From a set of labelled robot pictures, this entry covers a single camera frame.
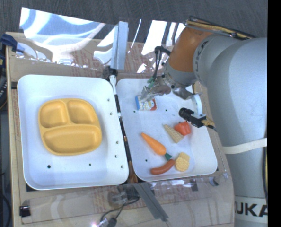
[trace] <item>yellow plate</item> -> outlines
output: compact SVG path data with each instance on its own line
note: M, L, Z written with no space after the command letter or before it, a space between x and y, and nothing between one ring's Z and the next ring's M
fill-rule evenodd
M93 106L82 99L55 99L42 104L38 122L42 141L53 154L78 155L95 150L102 131Z

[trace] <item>wooden table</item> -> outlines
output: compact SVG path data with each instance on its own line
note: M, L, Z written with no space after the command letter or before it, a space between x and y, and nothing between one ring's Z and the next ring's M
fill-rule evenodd
M18 42L26 42L23 34L9 34ZM89 46L95 47L97 44L98 41L92 41ZM142 44L136 43L134 49L141 50L142 46ZM91 50L82 54L81 60L87 59L87 53L91 53ZM137 60L136 57L130 57L127 63L132 64L135 60ZM16 83L26 74L92 76L91 73L83 74L82 70L76 67L18 58L10 48L6 50L6 67L13 226L85 227L91 226L94 222L98 223L103 213L114 208L108 203L107 196L109 192L116 191L116 186L47 191L30 191L28 189L23 176L18 94L16 90ZM204 101L204 111L209 115L206 92L201 85L198 86L198 90L203 92L201 97ZM157 199L169 215L172 226L185 226L186 221L193 222L194 226L217 226L218 224L232 226L234 209L232 181L229 178L228 181L222 183L222 187L218 190L207 183L209 177L220 176L224 173L229 174L225 155L219 149L218 136L210 129L209 134L215 147L219 168L217 172L206 175L204 178L202 176L196 177L200 191L192 191L184 186L193 186L192 181L194 179L183 179L181 182L166 181L157 184ZM20 211L24 209L27 210L27 213L30 212L29 216L28 214L25 217L21 216ZM132 225L141 227L167 226L160 219L154 219L142 200L129 207L127 206L118 218L117 226Z

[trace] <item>orange carrot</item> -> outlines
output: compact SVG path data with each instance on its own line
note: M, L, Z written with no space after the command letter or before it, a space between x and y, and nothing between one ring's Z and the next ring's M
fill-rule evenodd
M145 133L141 133L141 136L145 139L145 141L156 154L161 156L166 154L166 147L163 144Z

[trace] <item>reflective surface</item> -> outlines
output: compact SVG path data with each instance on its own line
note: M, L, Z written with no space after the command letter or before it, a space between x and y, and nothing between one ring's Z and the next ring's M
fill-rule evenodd
M91 224L118 216L117 226L191 226L202 227L233 222L231 179L213 186L207 178L173 180L147 184L166 213L167 222L155 219L134 184L91 188L84 191L30 199L30 217L24 223L35 223L71 217L90 217Z
M143 19L126 21L129 32L122 72L153 74L155 47L171 49L184 25ZM19 28L25 39L19 41L18 58L90 68L87 71L95 70L90 74L96 77L103 77L104 67L111 65L115 25L22 8ZM141 64L135 65L135 58Z

